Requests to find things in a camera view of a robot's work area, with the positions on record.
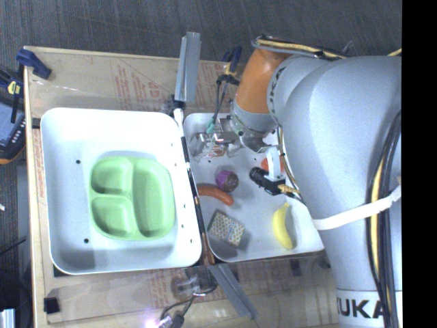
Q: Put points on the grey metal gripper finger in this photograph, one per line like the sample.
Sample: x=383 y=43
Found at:
x=198 y=147
x=233 y=150

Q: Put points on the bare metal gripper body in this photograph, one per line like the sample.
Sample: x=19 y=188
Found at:
x=229 y=132

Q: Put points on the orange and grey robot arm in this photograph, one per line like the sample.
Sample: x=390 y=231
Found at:
x=334 y=142

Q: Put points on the white and red packet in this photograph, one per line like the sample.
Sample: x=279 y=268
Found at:
x=217 y=151

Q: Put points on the thin black and white rod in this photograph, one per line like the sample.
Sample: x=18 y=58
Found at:
x=192 y=179

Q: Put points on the orange carrot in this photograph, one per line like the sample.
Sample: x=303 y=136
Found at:
x=265 y=164

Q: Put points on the orange-red sausage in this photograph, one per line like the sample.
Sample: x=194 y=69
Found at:
x=216 y=193

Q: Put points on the white plastic tray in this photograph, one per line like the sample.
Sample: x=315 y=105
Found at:
x=68 y=190
x=256 y=214

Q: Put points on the green divided plate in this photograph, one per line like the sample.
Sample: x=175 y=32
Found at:
x=150 y=200

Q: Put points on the patterned white carton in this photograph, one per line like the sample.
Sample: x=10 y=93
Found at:
x=226 y=228

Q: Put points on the yellow banana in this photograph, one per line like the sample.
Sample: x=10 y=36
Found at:
x=282 y=227

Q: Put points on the brown cardboard board red print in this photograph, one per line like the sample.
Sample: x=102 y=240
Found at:
x=102 y=80

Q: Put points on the black cylinder on white bracket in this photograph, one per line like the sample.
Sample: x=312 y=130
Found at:
x=268 y=180

